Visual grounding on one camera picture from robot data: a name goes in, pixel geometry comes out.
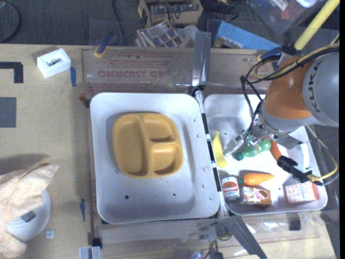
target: toy carrot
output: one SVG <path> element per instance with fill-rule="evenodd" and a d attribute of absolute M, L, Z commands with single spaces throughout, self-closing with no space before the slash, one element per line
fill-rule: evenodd
<path fill-rule="evenodd" d="M 242 179 L 238 178 L 238 184 L 244 183 L 248 186 L 255 186 L 272 178 L 274 178 L 272 174 L 247 173 Z"/>

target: crumpled fabric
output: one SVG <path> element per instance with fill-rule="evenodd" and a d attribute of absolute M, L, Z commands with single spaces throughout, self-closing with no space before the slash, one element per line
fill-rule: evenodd
<path fill-rule="evenodd" d="M 26 244 L 7 231 L 6 224 L 43 204 L 42 191 L 59 164 L 40 164 L 34 169 L 0 175 L 0 253 L 7 258 L 25 252 Z"/>

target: white eraser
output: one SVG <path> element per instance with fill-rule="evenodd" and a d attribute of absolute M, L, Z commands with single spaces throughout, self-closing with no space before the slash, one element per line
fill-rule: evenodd
<path fill-rule="evenodd" d="M 37 66 L 45 78 L 71 68 L 71 59 L 63 48 L 37 58 Z"/>

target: tin can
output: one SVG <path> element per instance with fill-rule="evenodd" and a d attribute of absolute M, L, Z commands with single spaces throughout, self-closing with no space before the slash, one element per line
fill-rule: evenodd
<path fill-rule="evenodd" d="M 240 198 L 238 181 L 235 176 L 228 176 L 222 179 L 222 189 L 226 201 L 235 201 Z"/>

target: green plastic bottle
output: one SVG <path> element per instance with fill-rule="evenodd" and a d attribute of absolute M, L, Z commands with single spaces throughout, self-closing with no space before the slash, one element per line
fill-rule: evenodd
<path fill-rule="evenodd" d="M 245 157 L 253 158 L 257 154 L 268 151 L 271 148 L 271 142 L 268 138 L 262 139 L 262 141 L 258 142 L 256 145 L 253 146 L 244 146 L 239 152 L 235 153 L 233 157 L 240 161 Z"/>

